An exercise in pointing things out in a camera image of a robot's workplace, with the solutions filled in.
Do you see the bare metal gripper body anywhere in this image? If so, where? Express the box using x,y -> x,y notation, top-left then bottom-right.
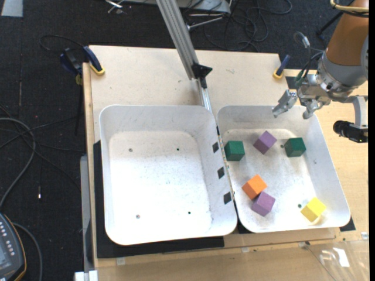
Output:
296,74 -> 356,107

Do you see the green cube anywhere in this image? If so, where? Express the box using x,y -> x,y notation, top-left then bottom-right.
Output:
284,137 -> 307,158
224,140 -> 246,162

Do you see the purple cube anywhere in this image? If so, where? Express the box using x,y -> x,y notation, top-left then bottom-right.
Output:
253,130 -> 278,155
251,191 -> 276,217

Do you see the white plastic tray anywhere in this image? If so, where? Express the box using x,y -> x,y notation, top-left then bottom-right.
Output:
216,105 -> 352,234
98,104 -> 238,246

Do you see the thin black and white rod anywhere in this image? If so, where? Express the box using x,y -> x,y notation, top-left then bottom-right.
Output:
200,79 -> 237,213

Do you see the orange cube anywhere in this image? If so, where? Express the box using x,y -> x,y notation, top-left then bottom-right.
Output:
241,174 -> 268,200

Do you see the yellow cube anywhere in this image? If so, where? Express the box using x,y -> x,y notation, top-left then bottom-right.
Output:
300,197 -> 327,222

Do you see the pale wood board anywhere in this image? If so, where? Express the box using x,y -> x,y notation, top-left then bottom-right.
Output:
82,44 -> 336,268

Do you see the black cylinder on white bracket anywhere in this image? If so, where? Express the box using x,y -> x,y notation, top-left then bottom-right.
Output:
332,95 -> 369,143

